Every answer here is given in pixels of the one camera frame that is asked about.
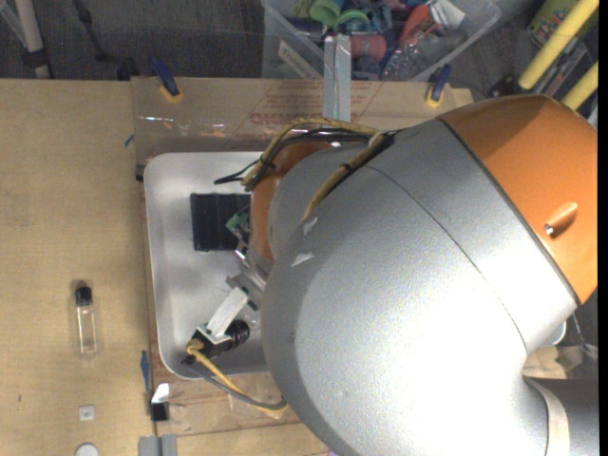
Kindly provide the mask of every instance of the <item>wooden table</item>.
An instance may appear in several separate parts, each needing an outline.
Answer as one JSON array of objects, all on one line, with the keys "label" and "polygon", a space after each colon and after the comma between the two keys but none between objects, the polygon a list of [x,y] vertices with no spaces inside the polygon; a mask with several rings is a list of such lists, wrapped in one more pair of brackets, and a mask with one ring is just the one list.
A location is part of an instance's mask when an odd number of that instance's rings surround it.
[{"label": "wooden table", "polygon": [[[424,100],[423,87],[411,90]],[[452,106],[470,102],[461,91]],[[140,437],[167,431],[150,420],[140,368],[154,320],[132,106],[130,83],[0,81],[0,454],[65,456],[92,443],[131,455]],[[99,313],[90,360],[76,348],[76,280]],[[218,417],[226,399],[215,400]],[[93,420],[80,420],[86,406]],[[299,422],[228,428],[182,431],[179,455],[328,452]]]}]

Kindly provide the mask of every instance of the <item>small bottle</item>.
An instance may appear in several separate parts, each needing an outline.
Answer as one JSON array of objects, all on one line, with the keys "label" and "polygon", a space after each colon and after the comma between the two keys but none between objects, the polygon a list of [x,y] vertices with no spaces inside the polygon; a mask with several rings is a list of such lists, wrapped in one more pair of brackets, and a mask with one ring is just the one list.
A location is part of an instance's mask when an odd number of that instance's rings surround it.
[{"label": "small bottle", "polygon": [[76,298],[76,316],[80,338],[80,354],[83,356],[97,352],[97,334],[95,331],[95,305],[90,287],[79,287],[74,293]]}]

